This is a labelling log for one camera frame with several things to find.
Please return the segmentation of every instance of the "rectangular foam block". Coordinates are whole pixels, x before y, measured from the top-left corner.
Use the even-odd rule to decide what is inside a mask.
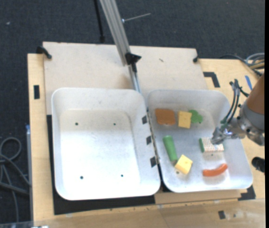
[[[222,152],[224,151],[223,144],[212,144],[210,138],[200,138],[199,144],[202,152]]]
[[[190,112],[178,112],[178,126],[184,127],[184,128],[190,128],[191,127],[191,117],[192,113]]]

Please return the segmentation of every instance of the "green object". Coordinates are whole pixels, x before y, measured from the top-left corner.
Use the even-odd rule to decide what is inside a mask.
[[[226,124],[226,117],[220,121],[221,124]]]
[[[190,110],[188,112],[192,113],[191,122],[193,124],[202,123],[203,117],[196,110]]]
[[[204,149],[204,144],[203,144],[201,138],[199,139],[199,145],[200,145],[200,148],[201,148],[202,153],[204,153],[205,149]]]
[[[170,135],[167,135],[163,137],[163,142],[164,142],[164,146],[165,146],[165,149],[167,151],[170,161],[177,161],[178,157],[177,157],[176,149],[174,146],[173,137]]]

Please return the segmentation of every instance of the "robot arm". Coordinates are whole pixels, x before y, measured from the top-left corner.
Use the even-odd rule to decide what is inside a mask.
[[[252,92],[241,106],[239,116],[233,118],[238,104],[240,88],[238,82],[231,83],[236,95],[236,106],[231,117],[230,112],[222,120],[221,127],[216,127],[211,142],[220,144],[224,139],[244,138],[247,136],[260,146],[264,145],[264,73],[254,86]]]

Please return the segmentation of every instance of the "yellow cube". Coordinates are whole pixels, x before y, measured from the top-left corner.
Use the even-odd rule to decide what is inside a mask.
[[[184,128],[190,128],[191,127],[191,117],[192,117],[192,113],[179,111],[178,112],[178,118],[179,118],[178,126],[184,127]]]
[[[181,171],[183,174],[189,173],[192,167],[192,160],[187,158],[184,154],[181,155],[180,159],[174,166],[177,170]]]

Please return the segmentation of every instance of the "black cord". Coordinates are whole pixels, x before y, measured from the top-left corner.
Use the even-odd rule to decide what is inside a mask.
[[[259,72],[258,69],[264,69],[264,65],[265,65],[264,56],[265,56],[264,53],[255,53],[255,54],[248,56],[246,59],[243,59],[237,55],[226,54],[226,55],[221,56],[220,58],[224,58],[224,57],[236,58],[236,59],[240,60],[241,62],[243,62],[244,64],[246,64],[249,68],[251,68],[251,70],[253,70],[253,72],[255,74],[257,74],[257,76],[260,77],[262,75],[262,73]]]
[[[2,149],[3,149],[4,145],[5,145],[5,143],[8,142],[8,141],[16,141],[18,143],[18,146],[19,146],[16,154],[14,154],[10,158],[2,154]],[[23,174],[23,172],[13,162],[13,160],[19,156],[19,154],[21,152],[21,149],[22,149],[21,142],[17,138],[8,137],[4,141],[1,142],[1,144],[0,144],[0,186],[2,185],[5,188],[9,188],[9,186],[12,186],[12,182],[11,182],[10,176],[9,176],[8,171],[6,169],[6,166],[5,166],[5,164],[7,164],[7,163],[8,164],[11,164],[16,169],[16,171],[21,175],[21,177],[23,178],[23,180],[25,181],[25,183],[29,187],[31,186],[30,182],[27,180],[27,178],[25,177],[25,175]],[[3,174],[7,178],[9,185],[7,185],[5,183],[2,183],[1,184],[2,178],[3,178]],[[12,193],[14,204],[15,204],[16,221],[18,222],[19,221],[19,206],[18,206],[18,202],[17,202],[17,197],[16,197],[15,190],[18,190],[18,188],[15,188],[15,187],[11,188],[11,193]]]
[[[243,91],[242,87],[239,88],[240,92],[243,93],[245,97],[249,97],[249,93]]]
[[[228,124],[231,122],[231,120],[233,119],[235,113],[236,113],[236,110],[237,110],[237,106],[238,106],[238,102],[239,102],[239,97],[240,97],[240,87],[239,87],[239,84],[238,84],[238,80],[235,79],[234,81],[234,92],[236,94],[236,104],[234,106],[234,110],[233,110],[233,113],[231,115],[231,117],[229,118],[228,120]]]
[[[233,96],[233,102],[231,104],[231,107],[230,107],[230,110],[229,112],[226,114],[225,118],[224,118],[224,121],[226,121],[228,118],[229,118],[229,115],[231,114],[233,108],[234,108],[234,105],[235,105],[235,102],[236,102],[236,89],[235,89],[235,86],[234,86],[234,83],[231,81],[230,82],[230,85],[232,86],[233,88],[233,91],[234,91],[234,96]]]

